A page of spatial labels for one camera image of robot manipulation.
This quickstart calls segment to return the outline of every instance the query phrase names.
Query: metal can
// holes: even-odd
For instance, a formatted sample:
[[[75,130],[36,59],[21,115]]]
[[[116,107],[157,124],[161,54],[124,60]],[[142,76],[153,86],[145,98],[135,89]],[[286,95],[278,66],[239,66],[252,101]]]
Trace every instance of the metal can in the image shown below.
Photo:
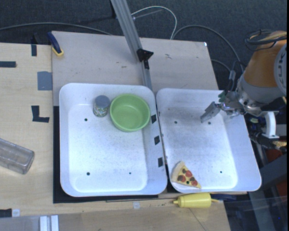
[[[104,117],[107,115],[109,105],[110,99],[105,95],[100,95],[94,100],[93,113],[97,117]]]

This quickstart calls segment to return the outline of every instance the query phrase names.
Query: wooden table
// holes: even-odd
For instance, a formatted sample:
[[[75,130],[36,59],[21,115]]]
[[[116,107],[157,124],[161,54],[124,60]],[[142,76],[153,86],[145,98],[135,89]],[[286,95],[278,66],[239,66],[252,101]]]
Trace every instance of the wooden table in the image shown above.
[[[123,37],[115,37],[116,40],[124,40]],[[156,90],[178,86],[217,89],[209,53],[203,43],[147,38],[142,41],[144,46],[151,46],[148,50],[155,52],[156,57],[150,60],[150,73]],[[197,54],[197,49],[201,50],[201,55]],[[119,51],[127,55],[127,45],[123,43]],[[191,56],[190,51],[195,51],[195,54]],[[21,216],[64,214],[61,218],[66,219],[66,224],[81,215],[84,227],[90,226],[90,217],[94,213],[95,223],[109,227],[116,222],[122,230],[133,230],[131,224],[134,220],[140,225],[138,230],[146,230],[146,225],[153,230],[177,230],[183,223],[185,230],[204,229],[204,226],[205,230],[230,230],[223,203],[213,203],[209,209],[182,209],[172,203],[177,194],[166,192],[158,199],[137,200],[140,205],[138,210],[133,209],[134,201],[53,204],[53,100],[56,100],[53,93],[55,95],[56,92],[38,90],[37,74],[42,71],[53,73],[53,86],[57,88],[71,80],[63,75],[63,82],[58,83],[60,75],[58,69],[52,68],[53,57],[56,56],[48,45],[37,45],[37,56],[32,56],[31,45],[0,43],[0,61],[16,61],[17,64],[16,68],[0,67],[0,138],[35,152],[33,165],[25,175],[0,167],[0,209],[19,209]],[[117,66],[118,71],[126,71],[125,66],[132,67],[129,60],[125,61],[125,64]],[[167,76],[172,79],[169,84],[165,82]],[[179,77],[177,82],[173,81],[176,76]],[[32,121],[33,105],[39,106],[41,117],[50,118],[48,123]]]

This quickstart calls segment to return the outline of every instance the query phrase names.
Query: clear plastic container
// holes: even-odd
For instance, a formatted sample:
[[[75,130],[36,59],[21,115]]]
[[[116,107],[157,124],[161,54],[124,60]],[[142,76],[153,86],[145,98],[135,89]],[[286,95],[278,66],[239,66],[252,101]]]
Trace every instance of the clear plastic container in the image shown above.
[[[26,174],[33,159],[34,151],[0,139],[0,166]]]

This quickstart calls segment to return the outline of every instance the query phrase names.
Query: pizza slice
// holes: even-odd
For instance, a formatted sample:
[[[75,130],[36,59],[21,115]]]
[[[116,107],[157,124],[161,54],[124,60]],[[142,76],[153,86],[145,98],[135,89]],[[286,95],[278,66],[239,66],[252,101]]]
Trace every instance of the pizza slice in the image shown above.
[[[171,181],[184,186],[201,188],[193,173],[186,167],[183,161],[179,162],[173,169]]]

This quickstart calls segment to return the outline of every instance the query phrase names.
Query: green bowl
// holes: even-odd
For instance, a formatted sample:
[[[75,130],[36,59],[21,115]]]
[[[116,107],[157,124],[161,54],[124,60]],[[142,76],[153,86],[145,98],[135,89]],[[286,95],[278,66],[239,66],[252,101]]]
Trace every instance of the green bowl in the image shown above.
[[[124,132],[144,128],[150,120],[149,105],[134,94],[121,94],[110,105],[110,116],[114,125]]]

